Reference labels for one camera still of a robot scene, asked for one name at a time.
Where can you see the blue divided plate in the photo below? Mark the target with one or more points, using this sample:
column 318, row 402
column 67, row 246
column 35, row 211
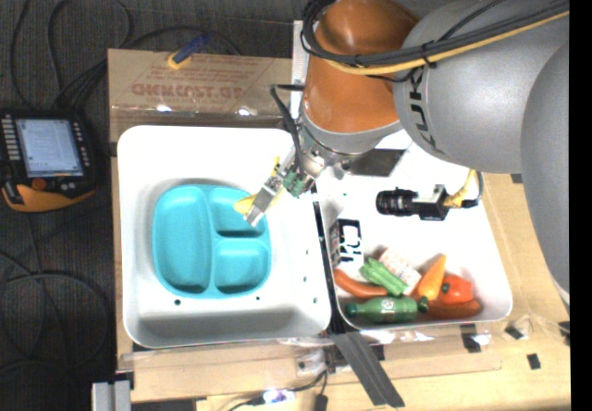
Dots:
column 180, row 238

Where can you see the red-orange toy pepper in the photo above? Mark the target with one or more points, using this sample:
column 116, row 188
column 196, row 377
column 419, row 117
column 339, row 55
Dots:
column 458, row 290

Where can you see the black cylinder on white bracket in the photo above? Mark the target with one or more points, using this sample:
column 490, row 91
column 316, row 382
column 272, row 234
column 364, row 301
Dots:
column 400, row 203

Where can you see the black and white carton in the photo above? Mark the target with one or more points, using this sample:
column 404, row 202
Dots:
column 349, row 240

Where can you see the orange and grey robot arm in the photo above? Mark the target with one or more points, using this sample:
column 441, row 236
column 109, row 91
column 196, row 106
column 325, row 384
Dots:
column 467, row 94

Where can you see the brown cardboard board red print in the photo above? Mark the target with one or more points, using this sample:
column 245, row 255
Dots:
column 185, row 85

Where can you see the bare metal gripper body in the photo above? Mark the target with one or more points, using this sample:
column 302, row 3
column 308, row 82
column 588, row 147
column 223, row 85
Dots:
column 319, row 163

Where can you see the orange carrot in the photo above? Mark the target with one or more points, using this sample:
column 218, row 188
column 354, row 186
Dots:
column 434, row 278

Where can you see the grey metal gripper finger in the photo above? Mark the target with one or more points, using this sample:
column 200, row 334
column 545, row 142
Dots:
column 262, row 204

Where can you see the white plastic tray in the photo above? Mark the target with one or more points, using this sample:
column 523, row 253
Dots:
column 472, row 252
column 194, row 154

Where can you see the orange-brown toy sausage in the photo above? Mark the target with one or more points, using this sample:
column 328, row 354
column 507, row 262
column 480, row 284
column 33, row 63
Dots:
column 358, row 287

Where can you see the white packet with red print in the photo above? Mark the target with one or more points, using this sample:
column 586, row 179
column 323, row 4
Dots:
column 400, row 266

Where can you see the green toy vegetable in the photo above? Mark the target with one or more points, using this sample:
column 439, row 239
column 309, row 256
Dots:
column 383, row 277

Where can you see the yellow banana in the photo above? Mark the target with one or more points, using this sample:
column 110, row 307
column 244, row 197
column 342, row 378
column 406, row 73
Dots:
column 243, row 204

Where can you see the green plastic bottle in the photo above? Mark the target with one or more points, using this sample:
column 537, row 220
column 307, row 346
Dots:
column 386, row 308

